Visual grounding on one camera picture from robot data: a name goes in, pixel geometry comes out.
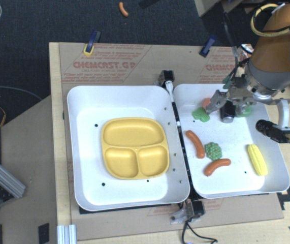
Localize brown and white packet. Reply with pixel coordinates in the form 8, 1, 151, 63
238, 44, 254, 60

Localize green toy grapes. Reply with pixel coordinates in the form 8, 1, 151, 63
204, 142, 223, 162

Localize orange toy sausage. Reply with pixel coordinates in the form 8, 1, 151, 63
204, 158, 232, 177
185, 130, 206, 160
118, 2, 130, 18

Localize yellow toy corn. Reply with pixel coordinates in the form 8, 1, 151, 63
247, 143, 269, 177

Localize black cylinder on white bracket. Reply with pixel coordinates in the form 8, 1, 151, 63
255, 98, 290, 144

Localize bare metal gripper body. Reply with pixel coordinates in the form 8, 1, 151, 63
227, 76, 274, 109

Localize green toy broccoli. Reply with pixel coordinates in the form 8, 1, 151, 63
191, 107, 211, 123

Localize thin black and white rod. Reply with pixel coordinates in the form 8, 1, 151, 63
165, 81, 194, 203

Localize white plastic tray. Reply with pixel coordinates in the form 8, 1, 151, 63
67, 85, 191, 211
172, 83, 290, 199

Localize small black can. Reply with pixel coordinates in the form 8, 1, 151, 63
219, 100, 236, 124

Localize yellow divided plate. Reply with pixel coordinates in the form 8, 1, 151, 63
101, 117, 171, 180

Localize brown cardboard board red print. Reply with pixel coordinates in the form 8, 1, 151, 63
58, 42, 285, 241

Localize light green toy food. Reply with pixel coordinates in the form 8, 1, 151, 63
235, 106, 252, 118

